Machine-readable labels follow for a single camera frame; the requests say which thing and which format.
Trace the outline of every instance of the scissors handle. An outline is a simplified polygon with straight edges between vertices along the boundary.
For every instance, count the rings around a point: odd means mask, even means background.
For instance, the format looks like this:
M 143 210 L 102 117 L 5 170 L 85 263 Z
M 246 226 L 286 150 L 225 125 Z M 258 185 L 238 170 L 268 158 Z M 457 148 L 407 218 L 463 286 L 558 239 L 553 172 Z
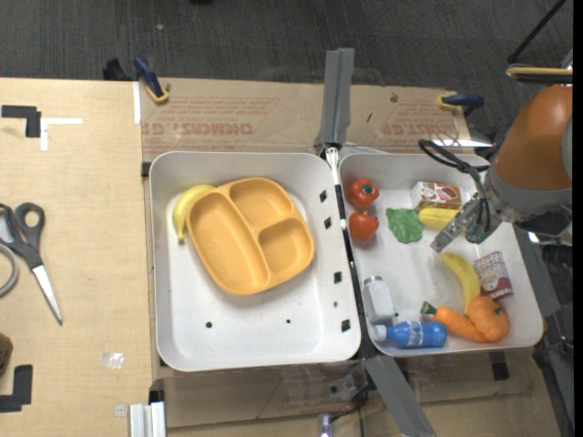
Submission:
M 19 208 L 24 206 L 21 212 L 19 213 L 21 219 L 23 219 L 23 217 L 26 216 L 26 213 L 28 212 L 28 210 L 26 209 L 29 208 L 28 206 L 30 205 L 31 205 L 30 203 L 25 203 L 22 204 L 21 206 L 18 206 Z M 8 231 L 12 236 L 12 240 L 6 241 L 5 239 L 2 239 L 2 237 L 0 237 L 0 243 L 4 244 L 17 254 L 20 254 L 23 258 L 25 258 L 26 263 L 28 264 L 28 267 L 30 269 L 43 265 L 43 260 L 40 258 L 38 249 L 31 246 L 23 239 L 21 233 L 21 224 L 19 223 L 19 220 L 16 218 L 15 212 L 12 210 L 12 208 L 8 207 L 6 204 L 0 204 L 0 214 L 2 213 L 4 213 L 6 225 L 8 226 Z M 38 222 L 36 223 L 36 225 L 34 225 L 33 227 L 29 227 L 28 225 L 26 225 L 26 222 L 24 222 L 22 231 L 25 233 L 25 236 L 27 235 L 27 233 L 32 232 L 33 235 L 37 233 L 38 234 L 37 236 L 33 236 L 33 240 L 39 241 L 40 228 L 42 228 L 44 222 L 45 212 L 41 209 L 41 213 L 38 216 Z

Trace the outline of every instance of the white bottle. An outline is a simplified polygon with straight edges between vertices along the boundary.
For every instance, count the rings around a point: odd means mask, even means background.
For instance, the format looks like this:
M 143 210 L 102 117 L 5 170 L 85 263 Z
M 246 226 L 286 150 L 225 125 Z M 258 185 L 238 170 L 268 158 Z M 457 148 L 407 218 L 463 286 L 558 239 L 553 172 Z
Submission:
M 389 291 L 389 285 L 381 277 L 371 277 L 364 281 L 363 304 L 369 322 L 372 324 L 392 324 L 393 298 Z

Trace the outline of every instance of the yellow banana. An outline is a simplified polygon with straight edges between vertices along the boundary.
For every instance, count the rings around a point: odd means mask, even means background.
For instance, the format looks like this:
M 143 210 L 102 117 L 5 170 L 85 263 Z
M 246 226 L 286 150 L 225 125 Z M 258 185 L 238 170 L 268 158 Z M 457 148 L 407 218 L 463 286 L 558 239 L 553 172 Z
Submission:
M 425 206 L 419 210 L 419 221 L 426 227 L 434 229 L 442 229 L 447 225 L 458 210 L 454 208 L 434 208 Z
M 467 314 L 467 304 L 470 300 L 480 295 L 480 280 L 477 277 L 474 266 L 465 258 L 454 252 L 444 252 L 441 260 L 454 272 L 459 280 L 464 293 L 464 314 Z
M 172 222 L 179 236 L 179 243 L 184 242 L 184 228 L 186 227 L 186 213 L 192 201 L 199 196 L 211 191 L 215 187 L 212 185 L 197 185 L 185 191 L 174 206 L 172 211 Z

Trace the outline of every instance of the white tray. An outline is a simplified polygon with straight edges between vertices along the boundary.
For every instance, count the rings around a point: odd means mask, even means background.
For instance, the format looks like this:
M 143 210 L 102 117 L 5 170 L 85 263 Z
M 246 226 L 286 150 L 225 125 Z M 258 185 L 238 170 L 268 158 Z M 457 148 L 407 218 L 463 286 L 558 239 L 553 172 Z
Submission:
M 149 177 L 157 342 L 168 366 L 208 371 L 335 362 L 358 351 L 353 284 L 332 174 L 323 160 L 310 154 L 169 152 L 154 160 Z M 189 240 L 178 243 L 171 214 L 194 185 L 248 177 L 271 178 L 291 195 L 315 253 L 293 279 L 239 297 L 214 283 Z
M 472 165 L 486 162 L 477 156 L 460 156 Z M 439 164 L 425 154 L 361 154 L 344 158 L 340 165 L 343 188 L 358 178 L 369 178 L 380 190 L 379 198 L 371 205 L 370 214 L 380 222 L 373 239 L 365 244 L 353 241 L 353 253 L 361 284 L 374 275 L 388 284 L 395 310 L 399 313 L 394 323 L 401 320 L 430 320 L 419 313 L 424 300 L 438 307 L 446 305 L 459 311 L 463 308 L 462 291 L 455 275 L 440 260 L 430 244 L 436 230 L 424 229 L 421 240 L 404 244 L 388 228 L 387 208 L 411 208 L 411 188 L 417 181 L 441 181 L 459 186 L 471 196 L 474 181 L 457 171 Z M 347 216 L 353 212 L 346 204 Z M 512 225 L 503 223 L 489 239 L 480 245 L 467 242 L 460 235 L 444 251 L 453 251 L 474 261 L 485 255 L 501 251 L 512 283 L 514 295 L 500 300 L 510 324 L 508 335 L 496 343 L 476 343 L 449 336 L 443 348 L 408 350 L 390 342 L 374 341 L 375 346 L 395 357 L 425 354 L 454 353 L 461 351 L 488 351 L 530 347 L 543 333 L 542 316 L 538 309 L 527 270 Z

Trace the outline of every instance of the blue bottle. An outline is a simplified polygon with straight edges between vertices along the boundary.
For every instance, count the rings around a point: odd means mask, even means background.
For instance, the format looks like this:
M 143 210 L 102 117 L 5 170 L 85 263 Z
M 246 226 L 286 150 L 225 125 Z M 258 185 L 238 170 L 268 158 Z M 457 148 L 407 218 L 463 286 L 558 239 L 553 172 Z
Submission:
M 404 321 L 394 327 L 375 325 L 373 339 L 392 340 L 406 348 L 439 348 L 447 340 L 447 331 L 439 322 Z

